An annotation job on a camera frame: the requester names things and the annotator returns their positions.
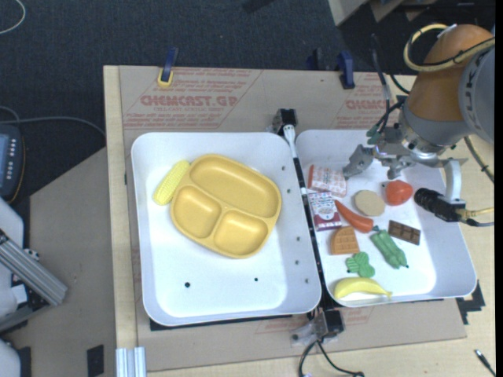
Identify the yellow corn cob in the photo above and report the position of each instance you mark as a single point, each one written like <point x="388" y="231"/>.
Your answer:
<point x="169" y="184"/>

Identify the beige round biscuit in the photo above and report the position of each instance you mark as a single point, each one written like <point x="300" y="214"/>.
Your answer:
<point x="369" y="203"/>

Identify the green broccoli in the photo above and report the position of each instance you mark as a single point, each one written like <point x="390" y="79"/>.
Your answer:
<point x="359" y="264"/>

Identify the black cylinder on white bracket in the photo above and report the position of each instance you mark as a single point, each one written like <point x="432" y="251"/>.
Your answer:
<point x="432" y="202"/>

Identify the red bell pepper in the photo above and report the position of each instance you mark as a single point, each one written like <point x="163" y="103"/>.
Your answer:
<point x="399" y="192"/>

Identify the pink and white carton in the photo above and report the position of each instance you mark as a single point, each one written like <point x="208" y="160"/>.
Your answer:
<point x="324" y="210"/>

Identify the yellow banana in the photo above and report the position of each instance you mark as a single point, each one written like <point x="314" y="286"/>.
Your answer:
<point x="359" y="287"/>

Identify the yellow divided plate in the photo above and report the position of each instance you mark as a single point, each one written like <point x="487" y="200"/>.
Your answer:
<point x="232" y="187"/>

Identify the orange waffle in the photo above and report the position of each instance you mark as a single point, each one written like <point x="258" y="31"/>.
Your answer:
<point x="345" y="242"/>

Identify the green asparagus bundle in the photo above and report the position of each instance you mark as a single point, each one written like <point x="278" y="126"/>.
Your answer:
<point x="389" y="249"/>

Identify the orange and white packet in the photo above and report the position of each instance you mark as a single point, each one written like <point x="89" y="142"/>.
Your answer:
<point x="328" y="180"/>

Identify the thin black and white rod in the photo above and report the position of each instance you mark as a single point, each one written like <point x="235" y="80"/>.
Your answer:
<point x="308" y="218"/>

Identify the white plastic tray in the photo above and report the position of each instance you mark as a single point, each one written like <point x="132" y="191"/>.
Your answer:
<point x="436" y="249"/>
<point x="220" y="289"/>

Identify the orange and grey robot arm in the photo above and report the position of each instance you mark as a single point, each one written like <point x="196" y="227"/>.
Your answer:
<point x="436" y="88"/>

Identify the orange carrot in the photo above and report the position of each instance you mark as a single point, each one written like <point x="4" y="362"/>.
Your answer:
<point x="353" y="216"/>

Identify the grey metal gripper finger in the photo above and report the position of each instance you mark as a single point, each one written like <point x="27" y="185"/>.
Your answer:
<point x="358" y="161"/>
<point x="396" y="168"/>

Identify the brown cardboard board red print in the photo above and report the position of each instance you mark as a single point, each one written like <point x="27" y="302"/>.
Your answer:
<point x="220" y="104"/>

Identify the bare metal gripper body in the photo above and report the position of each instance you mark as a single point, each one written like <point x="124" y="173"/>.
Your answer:
<point x="422" y="154"/>

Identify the brown chocolate bar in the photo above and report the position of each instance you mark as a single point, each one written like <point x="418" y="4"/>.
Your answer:
<point x="404" y="232"/>

